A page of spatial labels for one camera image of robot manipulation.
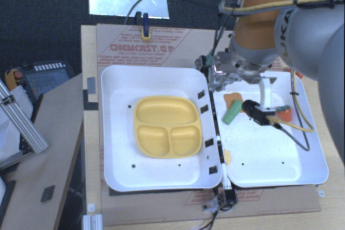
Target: green cylinder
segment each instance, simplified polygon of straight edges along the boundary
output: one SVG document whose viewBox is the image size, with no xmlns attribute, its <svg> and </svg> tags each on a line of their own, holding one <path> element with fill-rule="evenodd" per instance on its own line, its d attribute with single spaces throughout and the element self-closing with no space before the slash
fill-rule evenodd
<svg viewBox="0 0 345 230">
<path fill-rule="evenodd" d="M 242 101 L 234 100 L 231 104 L 231 107 L 224 114 L 222 121 L 229 125 L 232 122 L 232 120 L 236 117 L 236 115 L 239 114 L 241 110 L 242 110 Z"/>
</svg>

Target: blue clamp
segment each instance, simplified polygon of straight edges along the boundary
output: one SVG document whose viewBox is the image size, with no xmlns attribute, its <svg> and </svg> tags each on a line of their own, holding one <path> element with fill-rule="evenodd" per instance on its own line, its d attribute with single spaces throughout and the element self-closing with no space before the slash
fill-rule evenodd
<svg viewBox="0 0 345 230">
<path fill-rule="evenodd" d="M 149 14 L 144 13 L 142 21 L 143 29 L 141 30 L 141 36 L 144 40 L 149 40 L 151 38 L 151 32 L 149 28 Z"/>
</svg>

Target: yellow plate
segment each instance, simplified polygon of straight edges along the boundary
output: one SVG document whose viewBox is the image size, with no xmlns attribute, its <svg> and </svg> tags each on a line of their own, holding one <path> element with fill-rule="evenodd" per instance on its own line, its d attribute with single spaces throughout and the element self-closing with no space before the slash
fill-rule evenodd
<svg viewBox="0 0 345 230">
<path fill-rule="evenodd" d="M 150 157 L 189 157 L 202 145 L 198 109 L 183 97 L 142 98 L 135 106 L 134 129 L 139 148 Z"/>
</svg>

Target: white tray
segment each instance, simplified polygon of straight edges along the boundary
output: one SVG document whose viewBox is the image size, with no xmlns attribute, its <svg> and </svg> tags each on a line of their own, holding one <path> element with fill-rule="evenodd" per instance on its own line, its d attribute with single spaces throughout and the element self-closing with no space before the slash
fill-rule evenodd
<svg viewBox="0 0 345 230">
<path fill-rule="evenodd" d="M 290 95 L 290 74 L 266 72 L 264 75 L 277 77 L 271 86 L 272 107 L 289 105 L 293 109 L 291 122 L 299 125 Z M 232 157 L 227 166 L 227 175 L 234 184 L 240 187 L 263 187 L 321 184 L 326 181 L 328 167 L 299 78 L 296 78 L 296 91 L 299 93 L 301 108 L 315 129 L 313 133 L 307 133 L 309 152 L 302 150 L 282 131 L 249 120 L 245 113 L 238 114 L 228 126 L 223 123 L 222 118 L 226 112 L 224 94 L 238 92 L 244 101 L 260 103 L 259 85 L 235 82 L 228 85 L 226 91 L 213 94 L 223 148 Z M 305 145 L 301 131 L 283 126 Z"/>
<path fill-rule="evenodd" d="M 222 178 L 206 78 L 191 68 L 114 65 L 101 76 L 105 179 L 117 191 L 207 189 Z M 187 158 L 151 158 L 141 152 L 134 133 L 134 108 L 145 96 L 170 95 L 191 100 L 200 112 L 203 145 Z M 214 144 L 206 147 L 205 141 Z M 210 168 L 217 172 L 210 174 Z"/>
</svg>

